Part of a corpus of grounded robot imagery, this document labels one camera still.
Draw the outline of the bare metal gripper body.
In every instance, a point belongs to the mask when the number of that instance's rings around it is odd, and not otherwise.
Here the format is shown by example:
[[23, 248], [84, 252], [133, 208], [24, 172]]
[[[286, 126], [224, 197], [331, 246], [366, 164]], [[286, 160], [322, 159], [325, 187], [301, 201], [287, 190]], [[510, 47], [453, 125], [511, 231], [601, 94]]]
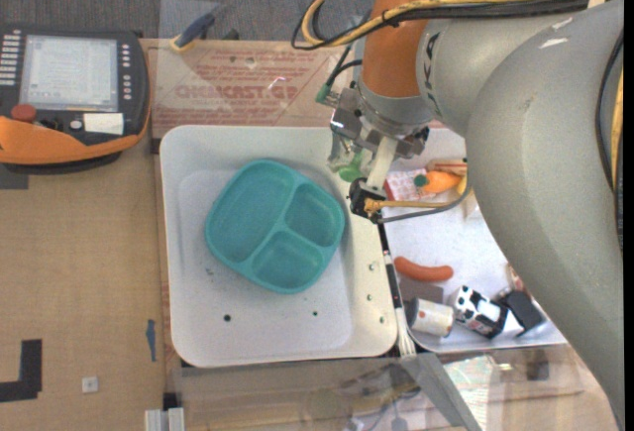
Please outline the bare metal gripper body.
[[375, 155], [384, 140], [396, 143], [394, 154], [409, 160], [425, 149], [429, 106], [420, 94], [379, 95], [367, 87], [345, 88], [331, 118], [334, 134]]

